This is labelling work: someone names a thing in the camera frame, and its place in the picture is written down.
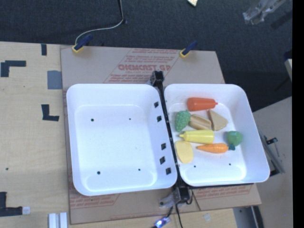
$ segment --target wooden table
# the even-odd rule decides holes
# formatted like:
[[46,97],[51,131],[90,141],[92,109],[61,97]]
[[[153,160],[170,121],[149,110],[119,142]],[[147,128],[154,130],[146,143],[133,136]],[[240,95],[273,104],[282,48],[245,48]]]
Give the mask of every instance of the wooden table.
[[[0,42],[0,62],[26,60],[26,67],[10,67],[0,77],[0,191],[7,207],[28,206],[29,215],[0,217],[0,227],[48,227],[49,213],[67,212],[68,182],[62,90],[48,90],[47,71],[61,71],[60,45]],[[59,121],[43,121],[41,105]],[[152,227],[161,217],[134,218],[69,225],[82,228]],[[172,215],[167,228],[180,227]],[[185,228],[236,228],[232,209],[181,214]]]

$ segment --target toy bread slice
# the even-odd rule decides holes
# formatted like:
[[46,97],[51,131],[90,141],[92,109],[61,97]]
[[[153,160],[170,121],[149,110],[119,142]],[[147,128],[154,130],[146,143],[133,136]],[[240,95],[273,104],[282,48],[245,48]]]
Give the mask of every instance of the toy bread slice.
[[192,114],[189,126],[194,129],[211,129],[211,121],[197,114]]
[[212,130],[218,131],[227,126],[227,124],[228,124],[227,119],[225,117],[221,116],[220,114],[218,114],[212,110],[208,110],[208,115],[212,122]]
[[193,160],[192,146],[188,141],[175,142],[175,149],[179,160],[187,164]]

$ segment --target white plastic tray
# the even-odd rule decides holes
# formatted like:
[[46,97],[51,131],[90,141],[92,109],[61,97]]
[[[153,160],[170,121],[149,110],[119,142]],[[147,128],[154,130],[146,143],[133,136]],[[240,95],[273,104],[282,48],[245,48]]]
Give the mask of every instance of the white plastic tray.
[[[175,131],[178,111],[187,109],[189,97],[212,98],[218,105],[213,110],[228,120],[228,125],[214,132],[214,143],[226,143],[225,133],[239,131],[243,142],[235,151],[214,154],[197,150],[200,144],[191,143],[194,158],[191,163],[179,160],[182,179],[191,186],[213,186],[263,182],[269,177],[269,166],[257,127],[243,89],[226,84],[175,84],[164,91],[174,142],[183,140]],[[208,118],[207,111],[190,112]],[[194,130],[187,126],[185,130]]]
[[159,94],[150,85],[67,91],[75,188],[87,196],[169,188],[177,171]]

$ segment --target yellow toy bottle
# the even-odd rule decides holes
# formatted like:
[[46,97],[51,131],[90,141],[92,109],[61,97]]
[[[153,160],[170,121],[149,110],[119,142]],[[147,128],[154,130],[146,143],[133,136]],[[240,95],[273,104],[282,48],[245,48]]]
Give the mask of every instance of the yellow toy bottle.
[[180,134],[180,137],[182,137],[184,141],[194,143],[213,143],[214,132],[209,129],[185,131],[183,134]]

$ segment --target white cable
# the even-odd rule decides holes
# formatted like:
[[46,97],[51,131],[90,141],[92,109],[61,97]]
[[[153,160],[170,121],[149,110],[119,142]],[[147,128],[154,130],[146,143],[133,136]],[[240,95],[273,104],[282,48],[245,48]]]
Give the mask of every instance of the white cable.
[[97,29],[92,29],[92,30],[86,31],[86,32],[80,34],[80,35],[76,38],[76,40],[75,40],[75,45],[77,44],[78,39],[79,39],[81,36],[83,36],[84,34],[86,34],[86,33],[93,32],[93,31],[98,31],[98,30],[114,29],[114,28],[120,26],[120,25],[122,24],[122,22],[124,21],[124,13],[123,13],[122,0],[119,0],[119,6],[120,6],[121,15],[122,15],[122,20],[121,20],[118,24],[116,24],[116,25],[114,25],[114,26],[112,26],[112,27],[99,28],[99,29],[97,28]]

